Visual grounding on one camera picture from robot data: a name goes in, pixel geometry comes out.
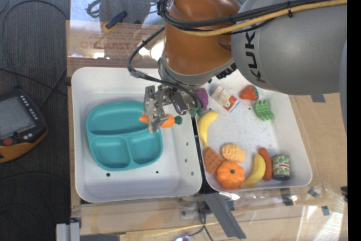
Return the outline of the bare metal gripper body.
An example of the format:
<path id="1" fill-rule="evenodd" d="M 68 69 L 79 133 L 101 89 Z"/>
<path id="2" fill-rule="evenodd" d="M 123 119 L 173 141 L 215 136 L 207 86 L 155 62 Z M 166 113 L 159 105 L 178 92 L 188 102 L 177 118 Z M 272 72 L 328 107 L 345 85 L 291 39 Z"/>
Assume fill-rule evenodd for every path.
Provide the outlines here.
<path id="1" fill-rule="evenodd" d="M 172 106 L 176 114 L 185 115 L 194 108 L 201 109 L 202 101 L 193 91 L 167 85 L 151 85 L 145 88 L 143 106 L 153 106 L 154 112 L 167 112 L 167 106 Z"/>

